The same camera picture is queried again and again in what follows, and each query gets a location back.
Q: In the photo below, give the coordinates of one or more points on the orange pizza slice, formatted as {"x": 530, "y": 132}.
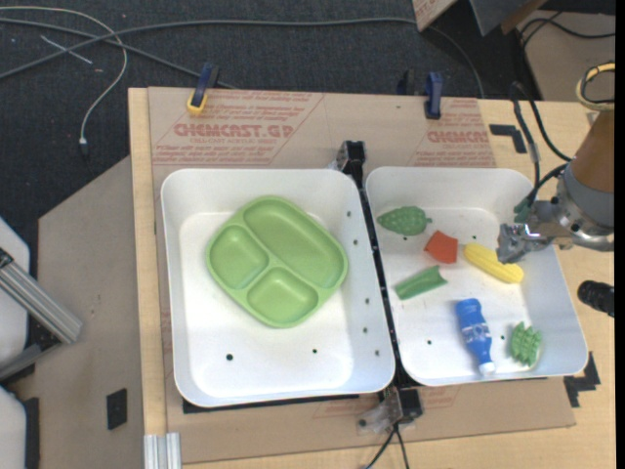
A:
{"x": 442, "y": 247}

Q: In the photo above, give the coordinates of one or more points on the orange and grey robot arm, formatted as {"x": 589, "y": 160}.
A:
{"x": 593, "y": 164}

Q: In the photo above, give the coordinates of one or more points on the brown cardboard board red print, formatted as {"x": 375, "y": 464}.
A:
{"x": 273, "y": 130}

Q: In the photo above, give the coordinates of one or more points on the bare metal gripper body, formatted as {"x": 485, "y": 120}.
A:
{"x": 549, "y": 223}

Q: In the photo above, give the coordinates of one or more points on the blue bottle white cap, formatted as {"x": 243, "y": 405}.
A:
{"x": 473, "y": 332}

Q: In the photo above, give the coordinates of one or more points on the white plastic tray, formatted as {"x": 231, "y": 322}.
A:
{"x": 488, "y": 193}
{"x": 273, "y": 359}

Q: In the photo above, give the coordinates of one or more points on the yellow corn cob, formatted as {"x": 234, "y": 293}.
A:
{"x": 490, "y": 262}

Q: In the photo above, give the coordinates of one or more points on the green divided plate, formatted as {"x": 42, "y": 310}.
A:
{"x": 288, "y": 242}

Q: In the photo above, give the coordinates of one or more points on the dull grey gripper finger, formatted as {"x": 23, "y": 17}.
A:
{"x": 508, "y": 247}
{"x": 531, "y": 240}

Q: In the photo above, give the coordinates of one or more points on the green ribbed toy vegetable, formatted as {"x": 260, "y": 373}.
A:
{"x": 525, "y": 342}

